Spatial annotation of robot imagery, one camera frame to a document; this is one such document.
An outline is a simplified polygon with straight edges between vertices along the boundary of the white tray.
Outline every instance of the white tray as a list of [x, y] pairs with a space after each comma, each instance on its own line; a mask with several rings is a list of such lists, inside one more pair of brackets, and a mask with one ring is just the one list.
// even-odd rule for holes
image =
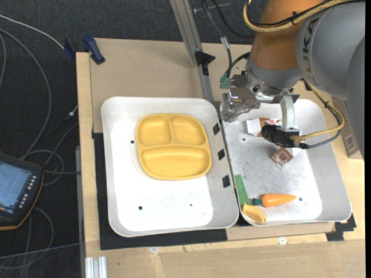
[[[326, 129], [322, 111], [316, 103], [297, 100], [294, 108], [295, 124], [301, 134]], [[288, 193], [298, 199], [277, 207], [262, 207], [267, 216], [263, 224], [245, 215], [244, 219], [253, 225], [348, 219], [351, 205], [331, 143], [302, 150], [280, 169], [270, 159], [279, 146], [247, 133], [246, 120], [259, 117], [281, 118], [280, 105], [262, 104], [260, 109], [239, 116], [237, 122], [223, 122], [232, 172], [242, 176], [249, 198], [265, 193]], [[322, 135], [305, 142], [315, 144], [327, 138]]]
[[[141, 168], [136, 147], [138, 122], [150, 114], [187, 114], [205, 128], [212, 152], [206, 175], [182, 181], [150, 178]], [[234, 192], [215, 107], [196, 98], [113, 97], [102, 109], [106, 155], [108, 219], [119, 235], [135, 237], [159, 233], [226, 228], [234, 225], [239, 207]], [[223, 185], [223, 177], [230, 184]]]

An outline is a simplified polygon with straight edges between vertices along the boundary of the green object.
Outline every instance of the green object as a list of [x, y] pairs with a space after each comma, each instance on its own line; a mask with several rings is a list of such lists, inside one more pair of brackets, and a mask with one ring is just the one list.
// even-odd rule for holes
[[262, 200], [256, 199], [256, 198], [253, 199], [253, 205], [262, 205], [262, 204], [263, 204]]
[[228, 81], [230, 81], [230, 78], [228, 77], [227, 72], [225, 72], [220, 78], [220, 88], [228, 89]]
[[248, 193], [246, 192], [245, 184], [243, 183], [243, 179], [241, 175], [236, 175], [234, 177], [236, 182], [236, 189], [239, 199], [239, 204], [243, 206], [243, 204], [250, 205], [250, 200], [248, 197]]

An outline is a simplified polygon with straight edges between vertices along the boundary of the orange carrot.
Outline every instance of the orange carrot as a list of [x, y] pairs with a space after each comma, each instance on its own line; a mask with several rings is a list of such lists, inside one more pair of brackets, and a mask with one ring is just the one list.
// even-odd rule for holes
[[285, 204], [292, 200], [295, 200], [296, 196], [294, 195], [286, 195], [282, 193], [266, 193], [259, 199], [253, 199], [253, 203], [255, 205], [263, 205], [264, 207], [274, 207], [278, 205]]

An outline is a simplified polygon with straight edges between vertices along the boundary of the screen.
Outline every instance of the screen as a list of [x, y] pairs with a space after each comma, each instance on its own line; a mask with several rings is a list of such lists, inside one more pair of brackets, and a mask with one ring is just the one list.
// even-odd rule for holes
[[0, 207], [13, 213], [30, 171], [0, 162]]

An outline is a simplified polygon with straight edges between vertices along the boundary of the black floor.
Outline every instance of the black floor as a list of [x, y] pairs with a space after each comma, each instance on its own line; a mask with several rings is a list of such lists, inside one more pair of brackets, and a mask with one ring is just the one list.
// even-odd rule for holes
[[[201, 0], [190, 0], [195, 8], [201, 8]], [[242, 22], [242, 6], [245, 0], [216, 0], [220, 4], [229, 3], [222, 10], [236, 31], [253, 35]], [[265, 0], [257, 0], [252, 17], [258, 20]], [[0, 15], [38, 28], [54, 37], [61, 44], [66, 37], [72, 38], [79, 50], [83, 51], [81, 39], [85, 35], [99, 38], [147, 39], [181, 41], [181, 35], [169, 0], [1, 0]], [[219, 42], [219, 37], [203, 12], [195, 16], [202, 42]], [[228, 36], [231, 43], [246, 43], [245, 39], [230, 34], [216, 17], [217, 24]], [[58, 147], [56, 153], [62, 158], [64, 171], [75, 171], [75, 150], [79, 145], [78, 112], [65, 120], [77, 104], [75, 63], [62, 48], [50, 38], [25, 26], [0, 18], [0, 29], [20, 40], [39, 61], [52, 93], [50, 119], [41, 139], [33, 147], [34, 154], [26, 160], [43, 165], [61, 138], [72, 129]], [[39, 134], [49, 110], [49, 96], [42, 73], [32, 57], [7, 33], [2, 34], [6, 43], [6, 68], [0, 86], [0, 151], [20, 158], [30, 148]], [[0, 67], [4, 52], [0, 45]], [[54, 157], [46, 170], [60, 171], [61, 163]], [[45, 182], [53, 182], [56, 175], [47, 174]], [[51, 248], [69, 246], [79, 242], [77, 181], [76, 174], [63, 175], [52, 185], [43, 187], [37, 207], [52, 221], [54, 236]], [[49, 220], [39, 210], [31, 213], [29, 221], [15, 231], [0, 232], [0, 257], [34, 252], [49, 247], [52, 229]], [[72, 257], [70, 269], [36, 273], [29, 268], [28, 277], [79, 277], [78, 246], [59, 251]], [[45, 254], [43, 260], [52, 254]], [[33, 255], [22, 265], [38, 258]], [[19, 260], [0, 259], [0, 278], [17, 277], [19, 270], [2, 266], [14, 266]], [[49, 261], [45, 265], [57, 266]]]

